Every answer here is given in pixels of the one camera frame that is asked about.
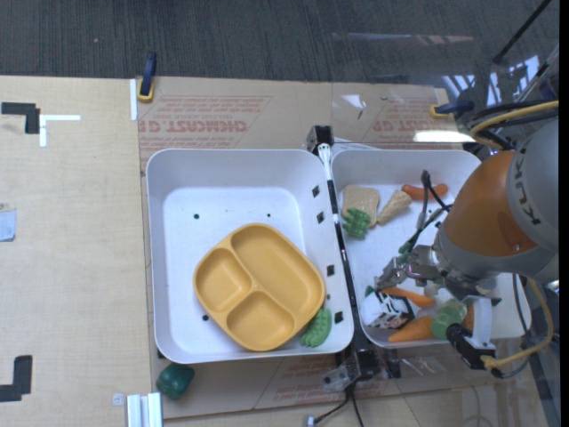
yellow plate compartment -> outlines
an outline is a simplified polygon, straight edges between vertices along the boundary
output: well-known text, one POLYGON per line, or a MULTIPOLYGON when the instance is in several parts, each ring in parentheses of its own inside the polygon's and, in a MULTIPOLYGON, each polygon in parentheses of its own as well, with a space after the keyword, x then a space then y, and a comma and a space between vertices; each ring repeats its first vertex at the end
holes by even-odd
POLYGON ((237 343, 274 350, 317 314, 325 283, 306 255, 264 223, 247 224, 214 246, 196 266, 197 299, 237 343))

gray floor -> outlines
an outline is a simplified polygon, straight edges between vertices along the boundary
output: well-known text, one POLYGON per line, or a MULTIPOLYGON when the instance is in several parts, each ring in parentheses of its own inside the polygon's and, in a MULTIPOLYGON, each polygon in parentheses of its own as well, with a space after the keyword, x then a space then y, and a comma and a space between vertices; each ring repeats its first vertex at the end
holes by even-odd
MULTIPOLYGON (((0 74, 130 78, 153 51, 159 76, 434 85, 483 109, 513 101, 558 46, 551 0, 493 61, 543 1, 0 0, 0 74)), ((558 343, 542 355, 560 425, 558 343)))

white plastic tray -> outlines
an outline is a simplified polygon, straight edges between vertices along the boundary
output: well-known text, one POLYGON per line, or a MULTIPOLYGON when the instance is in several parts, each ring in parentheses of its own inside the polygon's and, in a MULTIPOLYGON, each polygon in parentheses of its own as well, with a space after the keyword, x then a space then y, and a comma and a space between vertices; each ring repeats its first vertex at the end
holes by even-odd
MULTIPOLYGON (((477 157, 462 150, 346 149, 333 157, 332 171, 339 205, 342 204, 343 189, 349 184, 355 184, 377 189, 380 192, 379 209, 381 209, 393 191, 401 189, 402 185, 408 183, 421 186, 421 173, 424 169, 429 171, 433 185, 446 183, 448 192, 442 199, 451 204, 462 184, 479 164, 480 160, 477 157)), ((438 208, 434 200, 429 205, 431 211, 438 208)), ((398 255, 399 247, 415 232, 421 209, 422 201, 413 201, 407 210, 391 221, 370 228, 364 239, 353 238, 348 233, 343 233, 358 303, 365 298, 365 289, 373 285, 373 278, 383 272, 389 260, 398 255)), ((418 243, 432 245, 436 231, 434 225, 426 228, 421 233, 418 243)), ((512 275, 500 274, 497 281, 498 284, 491 292, 491 296, 501 298, 501 301, 493 307, 491 337, 518 337, 524 331, 518 320, 512 275)), ((523 292, 519 280, 517 283, 519 292, 523 292)), ((418 288, 410 278, 400 286, 423 293, 422 288, 418 288)), ((529 324, 531 315, 527 300, 523 295, 520 298, 526 324, 529 324)), ((370 341, 383 348, 405 348, 444 342, 435 338, 388 342, 388 337, 393 331, 365 325, 362 327, 370 341)))
POLYGON ((148 161, 147 187, 156 345, 169 360, 328 354, 349 345, 354 320, 317 157, 301 149, 166 149, 148 161), (322 345, 302 346, 297 334, 275 350, 250 351, 204 319, 192 289, 194 268, 222 238, 252 222, 282 232, 322 275, 325 307, 342 317, 322 345))

wooden surface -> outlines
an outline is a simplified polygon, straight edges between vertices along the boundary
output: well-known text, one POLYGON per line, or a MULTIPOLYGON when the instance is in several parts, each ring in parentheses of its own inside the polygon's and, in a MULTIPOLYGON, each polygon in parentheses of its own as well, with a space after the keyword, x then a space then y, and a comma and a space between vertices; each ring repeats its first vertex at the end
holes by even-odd
MULTIPOLYGON (((128 80, 0 77, 0 101, 33 102, 48 146, 24 118, 0 116, 0 204, 17 211, 0 243, 0 384, 34 358, 32 391, 0 403, 0 425, 124 425, 113 394, 151 391, 138 129, 128 80)), ((390 380, 398 386, 404 382, 390 380)), ((357 402, 366 427, 546 425, 529 367, 516 379, 357 402)), ((219 402, 234 394, 220 391, 219 402)), ((171 420, 176 427, 301 425, 330 405, 171 420)), ((357 425, 351 405, 323 423, 357 425)))

dark green toy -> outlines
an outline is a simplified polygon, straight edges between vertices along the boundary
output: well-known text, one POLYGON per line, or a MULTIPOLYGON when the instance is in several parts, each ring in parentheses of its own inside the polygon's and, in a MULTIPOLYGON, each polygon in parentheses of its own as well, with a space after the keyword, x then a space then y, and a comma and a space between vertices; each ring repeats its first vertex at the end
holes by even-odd
POLYGON ((348 216, 344 217, 345 222, 341 227, 345 229, 350 236, 364 238, 372 217, 363 210, 356 209, 355 207, 350 207, 346 213, 348 216))
POLYGON ((315 347, 321 345, 326 340, 332 329, 332 313, 321 308, 310 320, 309 326, 301 335, 301 344, 315 347))
POLYGON ((168 399, 177 400, 188 389, 194 369, 182 364, 171 363, 165 368, 156 380, 156 388, 168 399))

